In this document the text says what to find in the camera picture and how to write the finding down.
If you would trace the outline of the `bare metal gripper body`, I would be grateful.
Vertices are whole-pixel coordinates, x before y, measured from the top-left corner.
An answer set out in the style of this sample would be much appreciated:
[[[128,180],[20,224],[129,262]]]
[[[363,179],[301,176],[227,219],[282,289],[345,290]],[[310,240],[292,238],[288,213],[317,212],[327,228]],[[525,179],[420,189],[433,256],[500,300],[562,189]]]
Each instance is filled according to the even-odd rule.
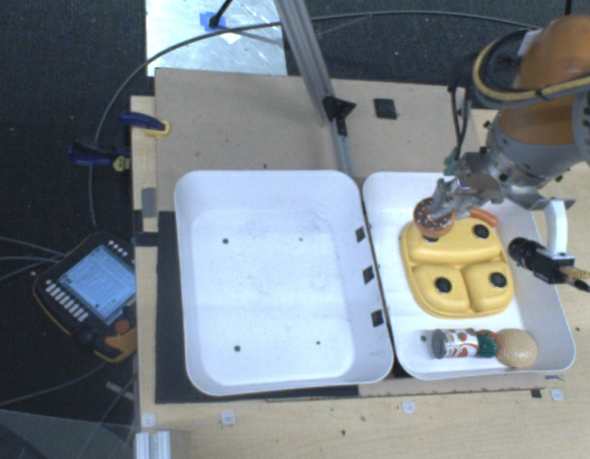
[[[505,200],[500,170],[496,169],[496,156],[489,149],[464,154],[455,170],[454,192],[458,187],[477,190],[477,208],[487,203],[502,204]]]

